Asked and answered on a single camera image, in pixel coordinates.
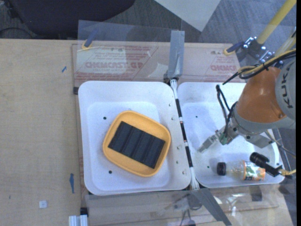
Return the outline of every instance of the yellow pole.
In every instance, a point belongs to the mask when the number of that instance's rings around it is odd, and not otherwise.
[[[275,52],[275,56],[278,56],[289,49],[291,49],[296,44],[296,36],[289,37],[284,44]]]
[[[276,13],[276,15],[272,18],[269,24],[266,26],[264,31],[257,37],[257,42],[259,44],[264,44],[267,38],[271,35],[271,33],[276,29],[279,23],[284,19],[284,17],[288,14],[288,12],[293,8],[296,4],[297,0],[286,0],[282,5],[280,10]]]

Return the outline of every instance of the black bottle cap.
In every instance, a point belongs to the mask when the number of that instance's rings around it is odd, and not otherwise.
[[[217,163],[216,171],[217,171],[218,175],[225,176],[226,175],[226,163],[224,163],[224,162]]]

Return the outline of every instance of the black cable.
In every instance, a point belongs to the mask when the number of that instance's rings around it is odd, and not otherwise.
[[[272,65],[275,65],[277,62],[279,61],[282,61],[282,60],[285,60],[285,59],[289,59],[289,58],[293,58],[293,57],[296,57],[296,50],[286,54],[286,55],[283,55],[283,56],[280,56],[278,59],[276,59],[275,61],[272,61],[272,62],[269,62],[267,61],[263,68],[261,68],[260,70],[258,71],[255,71],[254,73],[250,74],[250,75],[247,75],[247,76],[243,76],[242,73],[243,72],[246,72],[246,71],[249,71],[249,70],[252,70],[253,68],[246,68],[246,69],[242,69],[242,71],[240,73],[236,72],[234,75],[232,75],[229,79],[227,79],[224,83],[228,83],[229,81],[231,81],[232,79],[234,79],[235,77],[239,76],[242,80],[247,80],[247,79],[250,79],[252,78],[253,76],[259,74],[260,72],[266,70],[268,67],[272,66]]]
[[[228,109],[228,111],[229,111],[229,110],[230,110],[230,107],[228,106],[226,97],[225,97],[224,93],[222,92],[222,90],[221,90],[221,88],[220,88],[219,85],[216,86],[216,90],[219,91],[220,94],[222,95],[222,98],[223,98],[223,100],[224,100],[224,103],[225,103],[225,105],[226,105],[226,107],[227,107],[227,109]]]
[[[183,221],[184,221],[185,214],[186,214],[186,211],[183,213],[183,217],[182,217],[182,220],[181,220],[180,226],[182,226],[182,223],[183,223]]]
[[[287,153],[289,153],[291,156],[293,157],[296,157],[296,154],[288,149],[286,149],[285,147],[283,147],[282,145],[281,146],[278,146],[279,149],[283,150],[283,151],[286,151]]]
[[[217,91],[217,100],[220,103],[220,106],[222,108],[222,113],[223,113],[224,118],[225,118],[225,124],[226,124],[225,130],[227,130],[227,123],[228,123],[227,122],[227,113],[226,113],[226,109],[225,109],[225,107],[222,103],[221,96],[220,96],[221,95],[221,89],[220,89],[219,85],[217,85],[215,88],[216,88],[216,91]]]
[[[4,32],[4,31],[7,31],[7,30],[13,30],[13,29],[15,29],[15,30],[20,30],[20,31],[25,32],[25,33],[28,34],[29,37],[32,39],[32,35],[31,35],[29,32],[27,32],[25,29],[17,28],[17,27],[10,27],[10,28],[1,29],[1,30],[0,30],[0,34],[1,34],[2,32]]]
[[[191,219],[189,209],[187,209],[187,212],[188,212],[188,216],[189,216],[189,222],[188,222],[188,225],[189,225],[189,226],[196,226],[196,222],[195,222],[194,220]]]
[[[232,113],[233,113],[233,110],[234,110],[234,107],[235,107],[236,103],[237,103],[237,102],[235,102],[235,103],[231,106],[231,108],[230,108],[230,111],[229,111],[229,114],[228,114],[228,122],[230,121],[230,118],[231,118],[231,116],[232,116]]]
[[[280,56],[278,59],[276,59],[275,61],[272,61],[272,62],[267,62],[266,64],[263,64],[263,67],[257,71],[255,71],[254,73],[250,74],[250,75],[247,75],[247,76],[243,76],[243,75],[240,75],[239,77],[243,80],[247,80],[247,79],[250,79],[252,78],[253,76],[259,74],[260,72],[266,70],[268,67],[274,65],[276,62],[279,62],[280,60],[285,60],[285,59],[289,59],[289,58],[292,58],[292,57],[295,57],[296,56],[296,51],[292,51],[291,53],[288,53],[286,55],[283,55],[283,56]]]
[[[197,211],[197,210],[199,210],[201,207],[202,207],[202,206],[199,206],[199,207],[197,207],[197,208],[190,208],[190,210]]]
[[[297,33],[297,30],[295,30],[295,31],[293,32],[293,34],[291,35],[291,38],[293,38],[293,37],[295,36],[296,33]]]

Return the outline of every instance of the black foam block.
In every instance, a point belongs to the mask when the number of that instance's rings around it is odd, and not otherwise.
[[[155,168],[164,143],[164,140],[122,121],[108,147]]]

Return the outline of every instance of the blue mark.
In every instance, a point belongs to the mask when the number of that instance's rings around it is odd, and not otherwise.
[[[70,173],[69,182],[71,185],[72,193],[74,193],[74,174],[73,173]]]

